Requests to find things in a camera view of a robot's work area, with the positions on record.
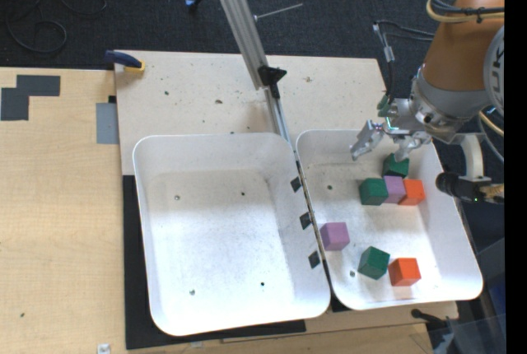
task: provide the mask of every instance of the cube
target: cube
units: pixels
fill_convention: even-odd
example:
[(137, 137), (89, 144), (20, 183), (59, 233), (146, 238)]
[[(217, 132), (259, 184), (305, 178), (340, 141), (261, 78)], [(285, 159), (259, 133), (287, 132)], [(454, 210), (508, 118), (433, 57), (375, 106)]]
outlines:
[(386, 188), (388, 189), (388, 198), (385, 203), (399, 203), (406, 196), (403, 177), (398, 175), (385, 175)]
[(408, 175), (408, 169), (410, 167), (410, 160), (406, 158), (400, 162), (395, 160), (395, 154), (390, 153), (382, 164), (382, 173), (385, 175), (398, 175), (399, 177), (405, 178)]
[(403, 179), (406, 195), (399, 201), (399, 205), (416, 206), (425, 198), (425, 188), (420, 179)]
[(421, 279), (416, 258), (398, 258), (388, 265), (392, 286), (411, 286)]
[(389, 253), (372, 245), (362, 252), (357, 271), (367, 277), (379, 279), (388, 269)]
[(369, 178), (359, 186), (361, 203), (363, 205), (381, 205), (388, 198), (388, 189), (384, 179)]
[(319, 231), (326, 250), (342, 250), (349, 244), (346, 222), (328, 222)]

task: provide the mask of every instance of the black mat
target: black mat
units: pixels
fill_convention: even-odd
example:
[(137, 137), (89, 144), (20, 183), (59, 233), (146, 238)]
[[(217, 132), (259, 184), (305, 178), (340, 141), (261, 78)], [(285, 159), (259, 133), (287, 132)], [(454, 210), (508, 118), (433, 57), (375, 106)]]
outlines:
[(220, 332), (174, 337), (154, 323), (148, 303), (147, 276), (142, 247), (138, 196), (133, 175), (123, 177), (124, 192), (124, 304), (126, 348), (159, 347), (208, 339), (258, 337), (305, 332), (304, 320), (263, 324)]

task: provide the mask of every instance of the green cube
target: green cube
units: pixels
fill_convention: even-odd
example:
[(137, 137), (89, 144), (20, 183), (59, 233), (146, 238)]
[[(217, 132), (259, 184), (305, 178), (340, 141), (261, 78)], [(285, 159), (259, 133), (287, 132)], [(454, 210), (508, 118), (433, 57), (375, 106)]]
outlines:
[(389, 253), (386, 253), (372, 245), (361, 255), (358, 272), (373, 279), (382, 277), (388, 269)]
[(385, 179), (365, 179), (359, 186), (363, 205), (381, 205), (388, 198), (388, 188)]
[(396, 175), (399, 177), (405, 178), (408, 175), (408, 168), (410, 166), (409, 158), (397, 162), (395, 160), (395, 155), (390, 153), (383, 162), (382, 165), (382, 176), (385, 175)]

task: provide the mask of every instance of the white tray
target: white tray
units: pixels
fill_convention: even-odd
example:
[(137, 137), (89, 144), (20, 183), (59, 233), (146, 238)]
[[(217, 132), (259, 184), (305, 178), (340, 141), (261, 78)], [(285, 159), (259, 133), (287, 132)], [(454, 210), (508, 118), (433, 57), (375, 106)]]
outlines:
[[(408, 178), (423, 182), (427, 198), (415, 207), (361, 204), (359, 185), (381, 177), (384, 159), (399, 147), (385, 137), (372, 152), (352, 160), (350, 146), (359, 130), (310, 130), (296, 141), (305, 185), (320, 228), (346, 222), (350, 244), (325, 251), (336, 297), (354, 310), (446, 300), (472, 300), (483, 279), (455, 201), (435, 185), (442, 172), (433, 144), (410, 152)], [(392, 286), (357, 272), (369, 246), (398, 257), (417, 259), (422, 279), (412, 286)]]
[(183, 336), (323, 314), (330, 290), (288, 143), (150, 136), (133, 150), (152, 318)]

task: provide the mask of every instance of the black tape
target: black tape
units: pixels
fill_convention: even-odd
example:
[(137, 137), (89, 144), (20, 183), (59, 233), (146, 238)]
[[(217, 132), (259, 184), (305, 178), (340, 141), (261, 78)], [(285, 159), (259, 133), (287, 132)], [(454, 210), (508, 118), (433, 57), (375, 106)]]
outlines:
[(0, 120), (28, 120), (30, 96), (59, 96), (60, 76), (16, 76), (16, 87), (2, 88)]
[(60, 76), (16, 76), (16, 88), (28, 96), (60, 96)]
[(310, 254), (309, 259), (310, 259), (311, 269), (313, 269), (315, 266), (317, 266), (320, 263), (319, 252), (315, 250), (312, 254)]
[(300, 177), (296, 177), (291, 182), (291, 187), (293, 187), (294, 192), (296, 193), (300, 187), (302, 187), (302, 182), (300, 181)]
[(306, 212), (300, 217), (300, 223), (302, 224), (302, 230), (305, 230), (311, 223), (310, 213)]
[(30, 98), (15, 87), (2, 88), (2, 106), (0, 106), (0, 120), (27, 120), (30, 114)]

